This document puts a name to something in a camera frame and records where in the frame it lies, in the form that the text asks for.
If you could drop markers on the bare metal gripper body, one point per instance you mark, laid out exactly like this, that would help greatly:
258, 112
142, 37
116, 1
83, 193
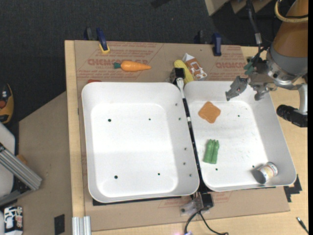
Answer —
262, 78

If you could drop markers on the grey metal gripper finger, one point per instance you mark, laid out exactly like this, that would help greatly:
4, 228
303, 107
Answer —
236, 88
259, 94

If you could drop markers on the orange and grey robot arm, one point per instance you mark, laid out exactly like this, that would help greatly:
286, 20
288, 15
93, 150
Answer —
292, 40

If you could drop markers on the orange bread slice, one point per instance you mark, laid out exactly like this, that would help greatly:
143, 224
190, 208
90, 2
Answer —
209, 112

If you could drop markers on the orange and white carton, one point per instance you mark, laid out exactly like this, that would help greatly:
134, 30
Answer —
195, 68

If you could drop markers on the white plastic tray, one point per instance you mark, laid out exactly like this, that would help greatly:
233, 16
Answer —
134, 143
242, 141

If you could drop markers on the yellow corn cob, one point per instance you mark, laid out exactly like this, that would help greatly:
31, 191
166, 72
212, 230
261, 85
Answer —
187, 75

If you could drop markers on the thin black and white rod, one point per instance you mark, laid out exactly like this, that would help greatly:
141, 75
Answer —
188, 117

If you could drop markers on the green asparagus bunch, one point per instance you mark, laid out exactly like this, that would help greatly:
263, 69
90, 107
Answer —
211, 152

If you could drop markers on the small white can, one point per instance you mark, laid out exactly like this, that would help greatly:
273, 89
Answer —
267, 172

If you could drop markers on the brown cardboard board red print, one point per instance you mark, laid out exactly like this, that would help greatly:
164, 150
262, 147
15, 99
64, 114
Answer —
159, 55

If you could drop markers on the orange carrot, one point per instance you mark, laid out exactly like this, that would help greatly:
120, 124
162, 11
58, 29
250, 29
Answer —
133, 66

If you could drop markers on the black and white carton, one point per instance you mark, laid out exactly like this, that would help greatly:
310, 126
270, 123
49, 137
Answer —
13, 219

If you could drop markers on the black cylinder on white bracket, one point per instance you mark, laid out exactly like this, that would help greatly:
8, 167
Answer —
292, 115

